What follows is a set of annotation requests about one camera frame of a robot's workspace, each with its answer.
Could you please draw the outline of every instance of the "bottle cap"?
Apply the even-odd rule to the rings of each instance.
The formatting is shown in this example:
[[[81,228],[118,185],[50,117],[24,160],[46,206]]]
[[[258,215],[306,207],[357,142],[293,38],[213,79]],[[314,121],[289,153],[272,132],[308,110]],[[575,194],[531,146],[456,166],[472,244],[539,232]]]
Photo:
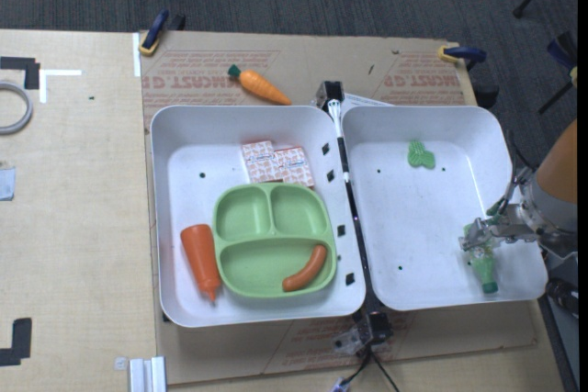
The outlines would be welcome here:
[[[481,289],[484,291],[484,294],[493,294],[498,291],[498,285],[492,281],[491,283],[481,285]]]

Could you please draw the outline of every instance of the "gray ring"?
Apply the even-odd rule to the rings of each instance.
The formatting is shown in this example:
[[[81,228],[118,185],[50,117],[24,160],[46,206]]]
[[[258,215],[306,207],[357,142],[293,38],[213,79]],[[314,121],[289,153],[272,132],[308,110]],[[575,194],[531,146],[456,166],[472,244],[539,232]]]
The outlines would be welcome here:
[[[10,92],[14,92],[17,95],[20,95],[27,104],[27,111],[25,111],[25,115],[15,124],[10,126],[0,126],[0,136],[5,136],[7,134],[14,134],[15,132],[19,132],[27,125],[27,123],[30,121],[30,117],[33,114],[33,102],[30,100],[27,92],[25,92],[25,89],[20,88],[18,85],[14,85],[9,82],[0,82],[0,90],[8,90]]]

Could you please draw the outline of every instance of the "divided green plate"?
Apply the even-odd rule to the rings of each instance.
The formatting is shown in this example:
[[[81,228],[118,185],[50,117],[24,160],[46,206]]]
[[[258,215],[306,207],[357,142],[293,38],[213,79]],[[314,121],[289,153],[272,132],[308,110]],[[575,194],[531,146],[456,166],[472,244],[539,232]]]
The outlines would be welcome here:
[[[306,186],[235,186],[217,201],[212,231],[222,282],[242,296],[298,296],[324,288],[334,277],[331,222],[322,200]],[[302,289],[285,292],[283,279],[302,269],[318,243],[327,249],[321,271]]]

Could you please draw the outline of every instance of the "orange carrot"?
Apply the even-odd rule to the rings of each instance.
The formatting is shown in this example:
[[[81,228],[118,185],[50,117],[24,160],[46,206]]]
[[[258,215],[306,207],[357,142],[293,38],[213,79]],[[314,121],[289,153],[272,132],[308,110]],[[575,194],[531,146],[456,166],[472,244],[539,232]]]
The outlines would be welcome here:
[[[261,73],[247,69],[241,71],[236,65],[229,69],[229,75],[239,78],[243,88],[249,90],[252,94],[261,96],[280,105],[291,105],[290,99],[285,96],[278,88],[271,84]]]
[[[187,260],[196,278],[198,289],[209,295],[214,301],[215,291],[221,285],[221,276],[214,253],[214,240],[210,226],[197,224],[180,233]]]
[[[311,253],[311,258],[306,262],[304,267],[292,276],[284,278],[284,281],[282,281],[282,289],[289,292],[298,291],[305,287],[321,271],[326,257],[327,249],[324,245],[321,245],[320,243],[315,245]]]

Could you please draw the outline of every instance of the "patterned box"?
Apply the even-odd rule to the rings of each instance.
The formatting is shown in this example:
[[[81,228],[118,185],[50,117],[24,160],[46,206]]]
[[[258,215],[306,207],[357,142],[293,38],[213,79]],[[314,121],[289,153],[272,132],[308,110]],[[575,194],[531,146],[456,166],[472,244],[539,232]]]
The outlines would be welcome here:
[[[285,183],[314,186],[311,168],[301,147],[276,151],[277,165]]]
[[[282,179],[274,147],[269,140],[241,147],[251,183],[279,182]]]

